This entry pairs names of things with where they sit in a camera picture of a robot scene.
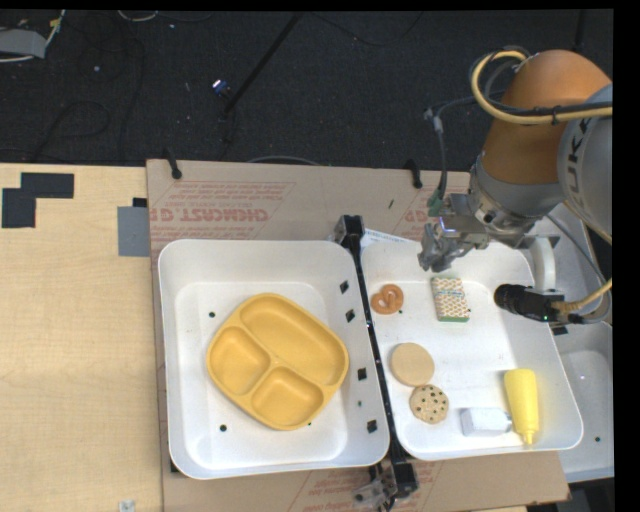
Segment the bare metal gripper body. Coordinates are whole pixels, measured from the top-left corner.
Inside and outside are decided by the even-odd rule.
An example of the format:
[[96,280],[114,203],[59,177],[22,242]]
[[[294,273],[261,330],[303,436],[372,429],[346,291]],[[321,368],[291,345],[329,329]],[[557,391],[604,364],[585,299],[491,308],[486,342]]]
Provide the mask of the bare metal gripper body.
[[439,214],[439,240],[447,250],[484,249],[490,241],[511,242],[511,234],[484,220],[482,210],[473,210],[471,196],[452,193]]

